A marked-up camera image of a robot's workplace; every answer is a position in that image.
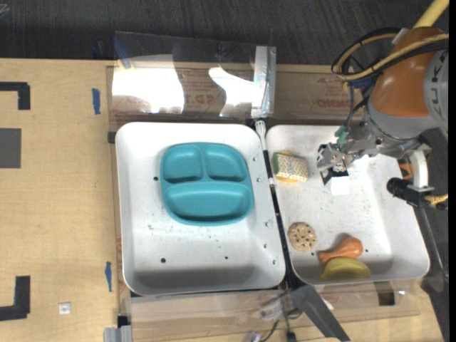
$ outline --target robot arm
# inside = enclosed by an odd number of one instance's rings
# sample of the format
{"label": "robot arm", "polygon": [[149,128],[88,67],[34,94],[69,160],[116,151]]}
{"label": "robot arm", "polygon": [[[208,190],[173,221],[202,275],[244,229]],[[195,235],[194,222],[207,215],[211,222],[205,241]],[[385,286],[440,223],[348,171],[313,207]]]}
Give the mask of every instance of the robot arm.
{"label": "robot arm", "polygon": [[[430,128],[448,134],[448,34],[429,27],[405,34],[401,31],[387,58],[363,72],[348,72],[349,58],[357,48],[378,38],[396,36],[397,32],[383,29],[364,36],[336,61],[333,70],[348,81],[351,113],[336,132],[337,143],[320,146],[317,165],[321,171],[341,162],[349,167],[364,155],[377,154],[409,159],[414,182],[391,179],[388,190],[421,207],[433,190],[428,187],[425,161],[431,148],[421,140],[421,134]],[[353,111],[358,109],[353,108],[354,88],[369,85],[371,93],[360,105],[363,119],[359,125],[351,125]]]}

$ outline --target blue tape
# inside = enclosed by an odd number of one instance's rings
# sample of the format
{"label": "blue tape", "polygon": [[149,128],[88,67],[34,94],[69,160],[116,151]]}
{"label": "blue tape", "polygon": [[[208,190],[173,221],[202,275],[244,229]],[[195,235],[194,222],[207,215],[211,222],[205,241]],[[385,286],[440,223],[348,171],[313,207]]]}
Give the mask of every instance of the blue tape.
{"label": "blue tape", "polygon": [[128,59],[127,50],[125,49],[125,47],[122,44],[122,42],[119,41],[116,37],[114,37],[113,38],[113,45],[114,45],[114,49],[117,52],[117,55],[118,55],[120,61],[123,64],[123,67],[125,69],[131,68],[130,60]]}
{"label": "blue tape", "polygon": [[100,91],[96,88],[92,89],[92,104],[95,115],[101,114],[100,112]]}
{"label": "blue tape", "polygon": [[109,261],[106,262],[105,275],[106,275],[106,281],[108,282],[109,292],[112,293],[113,292],[113,272],[111,271],[111,263]]}
{"label": "blue tape", "polygon": [[350,82],[350,84],[354,88],[360,88],[360,89],[368,88],[368,87],[372,86],[373,83],[374,83],[374,81],[372,80],[372,78],[362,78],[360,80],[355,80],[355,81]]}

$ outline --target black cable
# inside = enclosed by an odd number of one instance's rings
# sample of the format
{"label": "black cable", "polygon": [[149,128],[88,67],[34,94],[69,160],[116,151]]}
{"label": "black cable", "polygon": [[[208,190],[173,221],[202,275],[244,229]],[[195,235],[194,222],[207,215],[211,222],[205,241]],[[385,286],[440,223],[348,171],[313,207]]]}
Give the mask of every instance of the black cable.
{"label": "black cable", "polygon": [[272,326],[271,331],[269,332],[269,334],[266,337],[264,337],[263,339],[261,339],[260,342],[266,342],[267,340],[269,340],[271,338],[271,336],[276,331],[277,326],[279,325],[279,321],[280,320],[278,319],[277,321],[274,322],[274,325]]}
{"label": "black cable", "polygon": [[290,321],[294,321],[295,319],[298,319],[302,316],[303,311],[301,309],[294,309],[293,311],[290,311],[287,315],[286,318],[289,319]]}
{"label": "black cable", "polygon": [[347,119],[345,121],[345,128],[348,128],[351,123],[351,119],[353,118],[353,107],[355,105],[355,89],[353,88],[353,85],[351,83],[348,83],[348,97],[350,98],[350,111],[348,112]]}
{"label": "black cable", "polygon": [[360,110],[363,106],[366,106],[368,104],[368,101],[369,101],[369,95],[367,95],[367,92],[368,90],[370,90],[371,87],[368,87],[368,88],[364,88],[363,90],[361,90],[361,94],[363,96],[363,99],[362,101],[360,101],[356,106],[355,108],[353,109],[353,114],[355,114],[358,110]]}
{"label": "black cable", "polygon": [[341,57],[346,53],[346,51],[348,51],[351,47],[353,47],[354,45],[356,44],[362,44],[363,41],[365,41],[366,39],[370,38],[370,37],[373,37],[373,36],[382,36],[383,34],[389,34],[389,33],[399,33],[400,32],[400,28],[392,28],[392,27],[386,27],[386,28],[380,28],[380,29],[376,29],[374,31],[370,31],[369,33],[365,34],[364,36],[362,36],[361,38],[357,39],[353,44],[351,44],[349,47],[347,47],[346,49],[343,50],[343,52],[338,56],[338,58],[335,59],[335,61],[333,62],[333,64],[331,65],[331,70],[334,72],[333,68],[334,66],[339,62],[339,60],[341,59]]}
{"label": "black cable", "polygon": [[[449,41],[441,41],[441,42],[431,43],[431,44],[429,44],[427,46],[416,48],[416,49],[414,49],[414,50],[412,50],[410,52],[407,52],[407,53],[403,54],[400,57],[397,57],[397,58],[385,63],[383,66],[380,66],[380,67],[376,68],[375,70],[372,70],[372,72],[366,74],[362,78],[357,78],[355,80],[351,80],[349,77],[347,77],[347,81],[356,82],[356,81],[363,81],[363,80],[365,80],[367,78],[376,77],[376,76],[380,75],[387,68],[390,68],[391,66],[394,66],[395,64],[397,64],[397,63],[399,63],[401,61],[404,61],[404,60],[406,60],[408,58],[411,58],[413,56],[417,56],[417,55],[420,55],[420,54],[423,54],[423,53],[443,51],[445,49],[450,49]],[[350,72],[350,73],[342,73],[342,74],[343,75],[355,75],[357,73],[360,73],[360,72]]]}
{"label": "black cable", "polygon": [[354,63],[356,63],[356,64],[358,65],[358,67],[359,67],[362,71],[364,71],[364,70],[366,69],[363,65],[361,65],[361,62],[358,61],[358,60],[357,60],[356,58],[354,58],[353,56],[350,56],[350,58],[348,59],[348,61],[349,61],[349,60],[352,60]]}
{"label": "black cable", "polygon": [[435,205],[435,209],[437,210],[446,210],[448,211],[448,204],[445,204],[443,202],[440,202],[438,204]]}
{"label": "black cable", "polygon": [[285,317],[285,322],[286,322],[286,332],[290,333],[290,320]]}

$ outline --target wooden table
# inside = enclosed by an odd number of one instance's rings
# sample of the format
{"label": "wooden table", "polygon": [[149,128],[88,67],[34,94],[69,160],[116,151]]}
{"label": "wooden table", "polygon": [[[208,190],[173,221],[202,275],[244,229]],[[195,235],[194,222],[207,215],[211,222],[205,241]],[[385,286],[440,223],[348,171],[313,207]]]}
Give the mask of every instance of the wooden table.
{"label": "wooden table", "polygon": [[[106,68],[112,64],[0,60],[0,81],[31,86],[30,110],[18,110],[17,93],[0,92],[0,128],[21,128],[22,140],[21,168],[0,169],[0,306],[12,305],[16,276],[31,277],[31,312],[25,319],[0,321],[2,341],[102,341],[103,329],[117,323],[106,99]],[[92,89],[100,92],[100,114],[94,111]],[[353,341],[441,341],[428,295],[418,287],[415,295],[419,315],[343,327]],[[71,303],[71,313],[59,314],[65,302]],[[321,337],[315,327],[296,329],[296,334],[306,340]],[[284,332],[270,341],[284,341]]]}

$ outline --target clear plastic sheet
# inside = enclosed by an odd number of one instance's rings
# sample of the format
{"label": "clear plastic sheet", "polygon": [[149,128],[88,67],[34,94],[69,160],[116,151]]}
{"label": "clear plastic sheet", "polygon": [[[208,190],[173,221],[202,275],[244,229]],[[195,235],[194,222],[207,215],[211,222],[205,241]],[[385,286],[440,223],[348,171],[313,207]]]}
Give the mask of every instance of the clear plastic sheet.
{"label": "clear plastic sheet", "polygon": [[0,4],[0,19],[9,12],[8,4]]}
{"label": "clear plastic sheet", "polygon": [[274,110],[274,47],[121,32],[114,46],[111,129],[139,120],[265,118]]}
{"label": "clear plastic sheet", "polygon": [[[396,281],[389,285],[325,287],[320,295],[337,320],[343,323],[418,315],[420,309],[414,288],[411,281]],[[390,301],[393,303],[379,305],[381,293],[392,293]],[[124,300],[124,307],[134,341],[173,341],[231,334],[237,335],[232,341],[247,341],[252,332],[265,337],[275,321],[278,321],[277,329],[287,328],[286,298],[287,293],[283,290],[233,291],[133,297]],[[293,330],[314,325],[299,311],[289,314],[288,324]],[[302,341],[316,337],[315,333],[297,335]]]}

